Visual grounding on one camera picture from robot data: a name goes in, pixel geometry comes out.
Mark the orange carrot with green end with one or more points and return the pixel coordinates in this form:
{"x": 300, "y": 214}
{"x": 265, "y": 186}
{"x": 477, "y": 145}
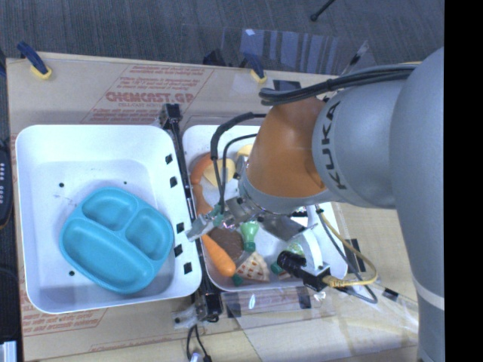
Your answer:
{"x": 220, "y": 256}

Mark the white plastic tray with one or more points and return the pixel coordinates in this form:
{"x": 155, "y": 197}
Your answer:
{"x": 275, "y": 283}
{"x": 98, "y": 153}

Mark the black cylinder on white bracket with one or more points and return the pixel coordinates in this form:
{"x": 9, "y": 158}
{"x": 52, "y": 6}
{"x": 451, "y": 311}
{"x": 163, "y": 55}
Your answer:
{"x": 298, "y": 264}

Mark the brown cardboard board, red print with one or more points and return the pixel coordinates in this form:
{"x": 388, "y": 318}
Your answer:
{"x": 94, "y": 89}

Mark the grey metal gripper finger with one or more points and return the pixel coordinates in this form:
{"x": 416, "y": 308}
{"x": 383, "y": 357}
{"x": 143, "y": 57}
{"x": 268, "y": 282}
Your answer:
{"x": 199, "y": 228}

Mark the green and white toy vegetable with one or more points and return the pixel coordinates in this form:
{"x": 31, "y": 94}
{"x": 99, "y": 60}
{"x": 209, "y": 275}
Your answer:
{"x": 249, "y": 232}

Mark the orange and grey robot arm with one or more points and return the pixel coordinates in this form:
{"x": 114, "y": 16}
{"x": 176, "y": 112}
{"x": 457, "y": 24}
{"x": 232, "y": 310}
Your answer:
{"x": 362, "y": 149}

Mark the brown round biscuit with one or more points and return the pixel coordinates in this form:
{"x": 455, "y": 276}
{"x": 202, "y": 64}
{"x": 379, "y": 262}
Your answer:
{"x": 226, "y": 241}

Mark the orange sausage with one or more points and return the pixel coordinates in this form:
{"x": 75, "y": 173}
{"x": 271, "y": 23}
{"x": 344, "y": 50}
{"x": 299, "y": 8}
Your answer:
{"x": 200, "y": 168}

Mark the pizza slice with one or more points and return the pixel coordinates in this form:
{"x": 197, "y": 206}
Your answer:
{"x": 254, "y": 270}

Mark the blue divided plate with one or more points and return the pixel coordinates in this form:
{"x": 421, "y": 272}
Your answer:
{"x": 113, "y": 240}

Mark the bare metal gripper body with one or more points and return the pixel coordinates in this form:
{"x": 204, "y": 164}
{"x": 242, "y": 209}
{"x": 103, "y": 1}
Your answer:
{"x": 243, "y": 211}

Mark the thin black and white rod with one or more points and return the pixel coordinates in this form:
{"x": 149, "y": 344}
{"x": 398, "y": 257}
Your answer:
{"x": 180, "y": 153}

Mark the pale yellow bread piece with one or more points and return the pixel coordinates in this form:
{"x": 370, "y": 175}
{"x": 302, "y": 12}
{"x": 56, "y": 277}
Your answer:
{"x": 244, "y": 151}

